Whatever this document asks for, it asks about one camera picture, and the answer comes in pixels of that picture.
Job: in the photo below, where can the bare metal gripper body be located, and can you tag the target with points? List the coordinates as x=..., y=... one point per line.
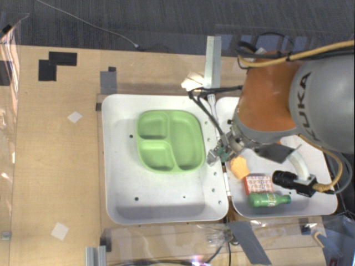
x=273, y=152

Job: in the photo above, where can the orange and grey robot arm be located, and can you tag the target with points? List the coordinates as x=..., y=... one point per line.
x=266, y=101

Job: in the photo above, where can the orange and white carton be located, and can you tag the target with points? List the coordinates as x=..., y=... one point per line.
x=259, y=184

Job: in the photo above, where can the green plastic bottle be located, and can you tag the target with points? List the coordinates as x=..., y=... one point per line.
x=263, y=199

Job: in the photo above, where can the white plastic tray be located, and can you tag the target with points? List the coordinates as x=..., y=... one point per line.
x=305, y=207
x=166, y=198

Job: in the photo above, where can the green divided plate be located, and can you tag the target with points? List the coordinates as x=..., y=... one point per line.
x=185, y=137

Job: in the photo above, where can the black cylinder on white bracket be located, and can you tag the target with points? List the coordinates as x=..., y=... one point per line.
x=285, y=179

